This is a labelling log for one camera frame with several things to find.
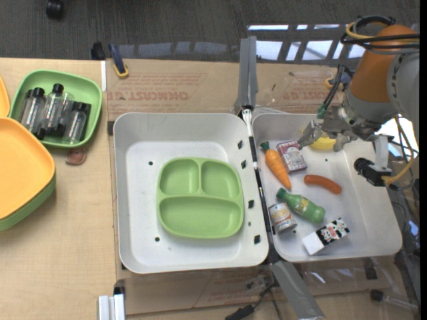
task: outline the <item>black bottle cap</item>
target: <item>black bottle cap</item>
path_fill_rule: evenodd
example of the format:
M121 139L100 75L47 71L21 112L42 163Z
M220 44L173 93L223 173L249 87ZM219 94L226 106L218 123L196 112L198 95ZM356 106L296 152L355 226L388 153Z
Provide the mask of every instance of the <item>black bottle cap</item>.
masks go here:
M384 298L384 292L379 291L378 289L373 289L370 292L371 300L381 302Z
M78 102L75 105L74 110L79 110L79 111L82 111L82 112L86 112L86 103L84 103L84 102Z
M64 86L62 84L56 83L53 85L52 92L62 93L64 91Z
M44 128L39 128L36 132L36 134L34 134L36 138L38 138L38 140L43 140L45 138L46 135L46 129Z
M285 194L288 193L285 189L279 188L279 191L276 194L276 197L279 199L283 199L285 197Z
M65 131L65 126L62 123L58 123L58 126L55 129L55 135L56 136L62 136Z
M42 97L44 96L45 91L42 88L34 88L32 96L34 97Z

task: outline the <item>stack of orange plates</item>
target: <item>stack of orange plates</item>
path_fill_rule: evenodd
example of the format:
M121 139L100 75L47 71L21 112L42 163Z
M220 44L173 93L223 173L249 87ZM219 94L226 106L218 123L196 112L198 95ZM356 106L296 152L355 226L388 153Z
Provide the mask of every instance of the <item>stack of orange plates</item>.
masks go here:
M20 222L55 190L55 162L24 126L7 118L0 79L0 231Z

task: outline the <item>toy can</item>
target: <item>toy can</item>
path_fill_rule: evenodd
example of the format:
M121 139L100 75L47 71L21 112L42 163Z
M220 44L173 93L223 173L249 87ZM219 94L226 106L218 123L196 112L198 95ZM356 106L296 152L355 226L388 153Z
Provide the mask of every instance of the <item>toy can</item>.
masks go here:
M273 222L276 233L292 230L297 225L286 203L278 203L270 206L268 213L270 214L270 219Z

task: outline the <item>orange plate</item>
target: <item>orange plate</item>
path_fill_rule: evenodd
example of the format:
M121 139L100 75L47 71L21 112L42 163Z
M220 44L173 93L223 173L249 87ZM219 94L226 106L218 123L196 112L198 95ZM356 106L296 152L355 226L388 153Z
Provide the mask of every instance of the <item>orange plate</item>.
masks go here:
M55 162L14 119L0 117L0 219L25 206L52 180Z
M6 87L0 76L0 116L6 117L9 114L10 107Z

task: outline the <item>green tray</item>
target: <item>green tray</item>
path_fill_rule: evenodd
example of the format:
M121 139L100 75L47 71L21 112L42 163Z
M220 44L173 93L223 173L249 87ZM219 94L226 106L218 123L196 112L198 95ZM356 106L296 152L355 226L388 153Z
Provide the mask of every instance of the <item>green tray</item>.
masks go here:
M168 161L157 183L157 216L181 237L215 239L237 233L244 218L242 184L223 161L184 157Z
M9 117L17 119L19 110L21 108L22 101L25 93L36 87L43 88L46 95L52 90L55 83L60 83L64 86L64 91L71 93L75 100L78 102L84 102L91 105L89 117L87 118L87 126L85 138L72 145L68 143L62 143L60 137L54 137L46 135L42 142L44 145L59 147L59 148L75 148L86 144L95 131L99 115L101 113L102 106L102 91L98 84L94 81L84 78L82 76L73 75L71 73L54 71L54 70L36 70L27 74L22 80L18 90L13 98Z

